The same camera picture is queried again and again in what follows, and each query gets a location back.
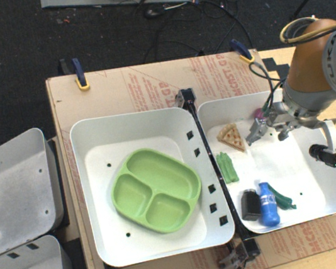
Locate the tan pizza slice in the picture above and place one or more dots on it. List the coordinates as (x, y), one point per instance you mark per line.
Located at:
(231, 136)

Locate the brown cardboard board red print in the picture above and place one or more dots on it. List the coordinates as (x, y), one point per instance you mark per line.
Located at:
(134, 88)

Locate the green divided plate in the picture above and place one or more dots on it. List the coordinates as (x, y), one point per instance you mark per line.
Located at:
(161, 173)

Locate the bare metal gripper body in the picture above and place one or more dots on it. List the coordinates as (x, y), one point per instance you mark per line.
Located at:
(292, 117)

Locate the green asparagus bunch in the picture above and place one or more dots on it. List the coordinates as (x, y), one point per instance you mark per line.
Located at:
(228, 168)

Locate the thin black rod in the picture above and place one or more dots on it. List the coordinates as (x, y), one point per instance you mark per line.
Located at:
(216, 167)

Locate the blue bottle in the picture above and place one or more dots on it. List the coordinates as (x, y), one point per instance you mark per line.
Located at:
(268, 206)

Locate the purple grapes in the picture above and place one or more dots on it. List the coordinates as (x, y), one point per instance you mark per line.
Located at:
(258, 113)

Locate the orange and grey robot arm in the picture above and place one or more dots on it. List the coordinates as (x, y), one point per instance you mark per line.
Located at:
(309, 62)

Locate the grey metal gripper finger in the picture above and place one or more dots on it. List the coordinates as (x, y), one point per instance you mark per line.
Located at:
(285, 134)
(258, 130)

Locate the black bottle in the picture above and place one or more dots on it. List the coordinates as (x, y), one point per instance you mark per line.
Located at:
(250, 206)

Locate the black cylinder on white bracket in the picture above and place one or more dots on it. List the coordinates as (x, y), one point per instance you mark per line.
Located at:
(324, 154)

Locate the dark green pea pod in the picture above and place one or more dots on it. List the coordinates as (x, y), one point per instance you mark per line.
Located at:
(282, 201)

